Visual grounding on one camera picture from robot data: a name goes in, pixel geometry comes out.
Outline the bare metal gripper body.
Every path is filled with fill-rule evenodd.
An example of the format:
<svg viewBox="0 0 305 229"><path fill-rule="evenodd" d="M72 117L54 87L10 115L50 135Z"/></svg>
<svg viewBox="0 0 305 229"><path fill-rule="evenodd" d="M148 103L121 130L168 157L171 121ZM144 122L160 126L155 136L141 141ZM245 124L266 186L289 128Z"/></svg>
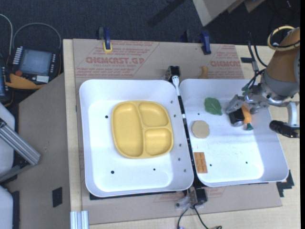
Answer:
<svg viewBox="0 0 305 229"><path fill-rule="evenodd" d="M296 110L295 101L286 101L288 96L278 95L266 85L253 85L251 88L243 88L243 91L244 101L249 107L252 105L259 105L261 108L276 106L286 107L289 112Z"/></svg>

